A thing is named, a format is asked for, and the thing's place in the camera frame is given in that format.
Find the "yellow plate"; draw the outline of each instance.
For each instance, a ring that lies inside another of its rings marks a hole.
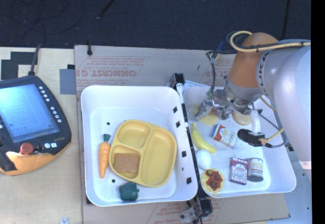
[[[112,171],[131,182],[148,187],[165,184],[174,168],[177,142],[168,130],[139,120],[127,120],[114,136],[109,164]],[[139,163],[136,172],[118,172],[114,168],[117,153],[136,154]]]

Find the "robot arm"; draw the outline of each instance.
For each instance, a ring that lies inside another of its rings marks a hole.
[[[249,34],[241,46],[238,34]],[[199,106],[196,120],[214,108],[221,119],[260,110],[251,105],[262,95],[274,104],[280,123],[311,181],[311,43],[308,40],[278,41],[265,33],[237,32],[230,39],[238,50],[223,90],[215,90]],[[251,145],[259,142],[260,129],[239,130],[238,137]]]

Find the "brown round food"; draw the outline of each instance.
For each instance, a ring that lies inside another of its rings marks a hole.
[[[223,174],[214,168],[205,170],[201,175],[201,184],[206,191],[216,194],[220,192],[223,187]]]

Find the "black floor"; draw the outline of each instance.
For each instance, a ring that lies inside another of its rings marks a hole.
[[[213,50],[237,30],[311,39],[311,0],[115,0],[108,7],[110,2],[0,0],[0,46],[73,48],[89,41]]]

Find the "white tray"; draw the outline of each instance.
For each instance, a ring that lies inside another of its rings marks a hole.
[[[93,85],[83,90],[81,107],[86,194],[93,204],[105,207],[133,203],[187,201],[196,195],[198,190],[196,172],[180,97],[174,89],[165,86]],[[118,188],[128,181],[114,174],[109,166],[104,178],[100,179],[98,146],[103,142],[103,134],[111,135],[109,143],[112,144],[119,125],[130,119],[146,121],[170,131],[177,141],[177,155],[167,183],[160,187],[145,187],[137,184],[138,199],[124,202],[120,199]]]
[[[197,129],[203,139],[217,149],[217,152],[212,154],[211,167],[219,170],[225,178],[224,186],[219,193],[211,194],[207,191],[206,193],[214,198],[226,198],[255,194],[286,193],[292,191],[296,187],[296,177],[284,146],[278,148],[253,147],[238,138],[235,147],[231,149],[211,138],[215,125],[206,125],[200,121],[195,121],[194,109],[196,106],[199,106],[201,101],[206,97],[208,89],[209,87],[189,87],[184,94],[190,129],[192,129],[192,123],[196,122]],[[276,124],[273,111],[261,100],[256,101],[254,105],[255,108],[263,110],[263,116]],[[226,120],[218,119],[217,123],[233,130],[235,133],[237,133],[239,129],[251,130],[252,128],[251,124],[247,126],[237,124],[231,116]],[[261,131],[265,134],[265,137],[268,138],[275,134],[277,129],[261,118]],[[278,135],[272,139],[270,143],[272,145],[282,143],[281,136]],[[230,182],[231,157],[240,159],[257,157],[263,159],[264,180],[261,182],[247,181],[246,185]]]

